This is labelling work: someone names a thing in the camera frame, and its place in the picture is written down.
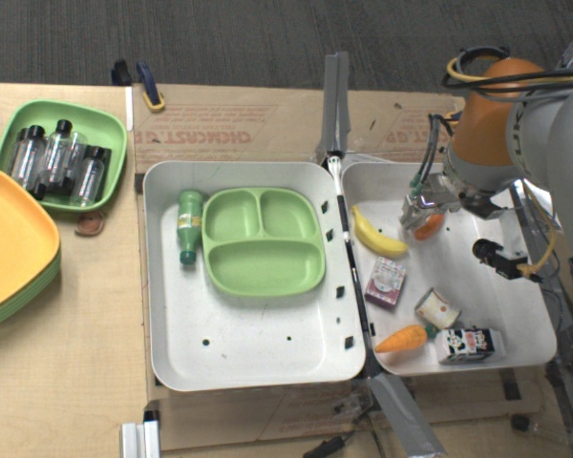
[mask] black clamp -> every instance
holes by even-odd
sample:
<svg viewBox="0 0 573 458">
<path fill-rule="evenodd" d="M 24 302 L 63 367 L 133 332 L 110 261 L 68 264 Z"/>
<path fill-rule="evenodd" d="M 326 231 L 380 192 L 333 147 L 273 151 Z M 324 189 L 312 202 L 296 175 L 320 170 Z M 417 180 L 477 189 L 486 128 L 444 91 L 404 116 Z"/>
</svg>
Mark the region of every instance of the black clamp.
<svg viewBox="0 0 573 458">
<path fill-rule="evenodd" d="M 138 61 L 136 63 L 136 71 L 138 72 L 139 81 L 144 85 L 143 97 L 147 107 L 152 112 L 163 110 L 165 108 L 163 95 L 158 91 L 155 78 L 146 61 Z M 118 87 L 131 87 L 134 81 L 124 59 L 118 59 L 115 62 L 115 66 L 111 69 L 111 77 L 113 85 Z"/>
</svg>

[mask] small box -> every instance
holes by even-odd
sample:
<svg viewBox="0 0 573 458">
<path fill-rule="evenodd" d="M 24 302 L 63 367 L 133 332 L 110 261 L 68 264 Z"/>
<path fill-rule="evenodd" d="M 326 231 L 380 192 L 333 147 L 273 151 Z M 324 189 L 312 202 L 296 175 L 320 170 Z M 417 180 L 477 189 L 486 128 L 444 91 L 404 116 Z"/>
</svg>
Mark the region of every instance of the small box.
<svg viewBox="0 0 573 458">
<path fill-rule="evenodd" d="M 414 307 L 415 313 L 437 329 L 452 327 L 462 312 L 454 307 L 434 288 L 422 296 Z"/>
<path fill-rule="evenodd" d="M 496 329 L 444 329 L 435 337 L 435 350 L 441 364 L 499 360 L 505 356 L 503 338 Z"/>
<path fill-rule="evenodd" d="M 365 300 L 384 308 L 393 308 L 397 304 L 405 275 L 405 266 L 378 257 L 365 289 Z"/>
</svg>

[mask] gray carpet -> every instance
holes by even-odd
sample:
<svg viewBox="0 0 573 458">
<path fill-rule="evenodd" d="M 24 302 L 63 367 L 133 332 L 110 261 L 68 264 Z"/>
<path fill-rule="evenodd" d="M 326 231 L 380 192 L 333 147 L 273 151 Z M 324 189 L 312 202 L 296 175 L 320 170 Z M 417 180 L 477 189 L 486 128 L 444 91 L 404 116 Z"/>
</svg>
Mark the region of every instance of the gray carpet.
<svg viewBox="0 0 573 458">
<path fill-rule="evenodd" d="M 350 53 L 352 90 L 446 92 L 460 48 L 554 68 L 573 0 L 0 0 L 0 82 L 110 85 L 124 58 L 158 83 L 316 88 Z"/>
</svg>

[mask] green bottle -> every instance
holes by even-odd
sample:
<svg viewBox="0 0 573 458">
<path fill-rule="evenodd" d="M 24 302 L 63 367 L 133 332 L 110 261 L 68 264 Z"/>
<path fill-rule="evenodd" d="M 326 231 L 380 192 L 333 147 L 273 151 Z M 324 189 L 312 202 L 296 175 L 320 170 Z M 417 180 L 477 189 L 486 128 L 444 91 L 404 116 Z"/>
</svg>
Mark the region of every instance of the green bottle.
<svg viewBox="0 0 573 458">
<path fill-rule="evenodd" d="M 180 242 L 180 262 L 194 264 L 196 250 L 202 242 L 203 196 L 196 190 L 179 194 L 179 220 L 177 233 Z"/>
</svg>

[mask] white tray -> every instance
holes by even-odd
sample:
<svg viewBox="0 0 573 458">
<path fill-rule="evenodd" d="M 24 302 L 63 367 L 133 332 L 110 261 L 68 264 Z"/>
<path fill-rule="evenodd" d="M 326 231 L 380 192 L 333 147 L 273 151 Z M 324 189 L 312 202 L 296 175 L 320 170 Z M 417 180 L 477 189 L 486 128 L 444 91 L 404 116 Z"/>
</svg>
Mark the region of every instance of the white tray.
<svg viewBox="0 0 573 458">
<path fill-rule="evenodd" d="M 192 269 L 180 266 L 179 192 L 197 189 L 209 198 L 238 187 L 289 188 L 311 202 L 326 253 L 325 276 L 314 289 L 279 298 L 237 297 L 215 288 L 202 253 Z M 334 184 L 323 168 L 301 162 L 166 161 L 147 172 L 143 188 L 151 360 L 164 385 L 199 391 L 356 376 L 365 348 Z M 325 236 L 329 230 L 331 241 Z M 340 286 L 345 290 L 338 298 Z"/>
<path fill-rule="evenodd" d="M 403 200 L 418 167 L 404 163 L 354 163 L 344 170 L 342 183 L 349 211 L 352 205 L 359 204 L 361 213 L 384 234 L 410 244 L 409 254 L 397 261 L 406 267 L 407 275 L 396 307 L 385 309 L 366 304 L 375 330 L 373 343 L 380 343 L 408 324 L 426 324 L 415 315 L 414 306 L 434 287 L 462 309 L 460 323 L 499 330 L 506 356 L 496 361 L 443 365 L 437 362 L 434 345 L 426 343 L 412 351 L 377 354 L 379 363 L 391 373 L 413 376 L 527 366 L 551 360 L 556 352 L 556 336 L 539 287 L 525 279 L 509 281 L 501 277 L 490 266 L 480 264 L 472 253 L 474 242 L 480 238 L 502 244 L 498 220 L 478 219 L 461 209 L 448 213 L 442 229 L 424 241 L 414 239 L 401 228 Z M 495 203 L 513 206 L 508 192 L 496 197 Z M 365 290 L 377 255 L 357 242 L 355 236 L 353 242 Z"/>
</svg>

